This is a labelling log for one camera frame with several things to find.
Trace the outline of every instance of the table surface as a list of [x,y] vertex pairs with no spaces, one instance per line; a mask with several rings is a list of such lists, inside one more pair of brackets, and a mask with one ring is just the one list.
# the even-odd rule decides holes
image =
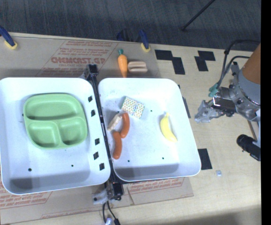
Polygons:
[[[219,79],[224,51],[209,48],[181,47],[151,44],[155,50],[171,51],[174,58],[181,58],[185,74],[176,74],[172,60],[158,60],[160,77],[175,81],[180,86],[190,113],[190,124],[198,149],[207,149],[212,169],[201,170],[190,177],[193,197],[154,202],[142,205],[113,208],[122,225],[258,225],[261,224],[261,163],[253,159],[236,144],[241,134],[253,136],[245,118],[235,114],[197,124],[194,115],[202,100],[210,100],[208,89]],[[213,55],[203,58],[202,52]],[[235,55],[250,56],[250,52],[231,51]],[[197,61],[204,61],[208,71],[199,71]],[[245,59],[238,59],[240,67]],[[232,79],[228,74],[222,86]],[[24,225],[87,224],[102,225],[102,211],[22,222]]]

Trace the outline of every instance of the toy sausage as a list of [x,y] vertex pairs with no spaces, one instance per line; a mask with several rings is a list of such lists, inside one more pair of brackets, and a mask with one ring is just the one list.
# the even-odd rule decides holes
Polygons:
[[114,131],[112,136],[115,142],[115,150],[113,151],[112,156],[114,159],[119,159],[122,153],[122,138],[118,131]]
[[129,119],[129,114],[127,112],[122,114],[122,120],[123,120],[123,128],[120,132],[120,135],[121,135],[121,138],[125,138],[130,128],[130,119]]

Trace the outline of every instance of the toy carrot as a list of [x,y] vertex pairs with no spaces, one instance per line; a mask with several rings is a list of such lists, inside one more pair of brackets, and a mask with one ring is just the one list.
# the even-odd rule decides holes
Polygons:
[[123,49],[119,49],[118,53],[120,54],[117,58],[118,66],[121,70],[122,76],[127,77],[127,70],[128,70],[128,63],[127,63],[127,57],[123,54]]

